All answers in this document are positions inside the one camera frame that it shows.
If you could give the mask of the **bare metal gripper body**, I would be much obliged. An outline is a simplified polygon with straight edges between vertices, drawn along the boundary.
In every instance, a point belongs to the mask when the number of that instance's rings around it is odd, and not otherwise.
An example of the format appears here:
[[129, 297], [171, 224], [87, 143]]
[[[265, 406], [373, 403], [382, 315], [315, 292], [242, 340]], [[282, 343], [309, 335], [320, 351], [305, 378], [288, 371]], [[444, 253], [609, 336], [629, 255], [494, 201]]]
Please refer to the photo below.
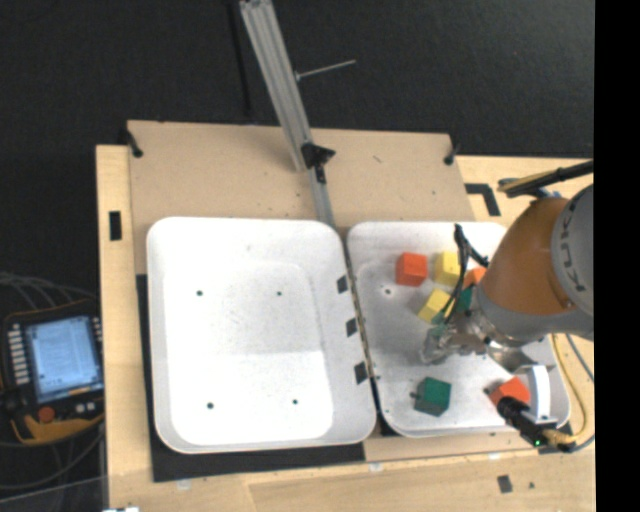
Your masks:
[[484, 355], [511, 373], [533, 364], [524, 346], [523, 341], [504, 335], [492, 324], [467, 316], [456, 317], [449, 323], [441, 341], [447, 354]]

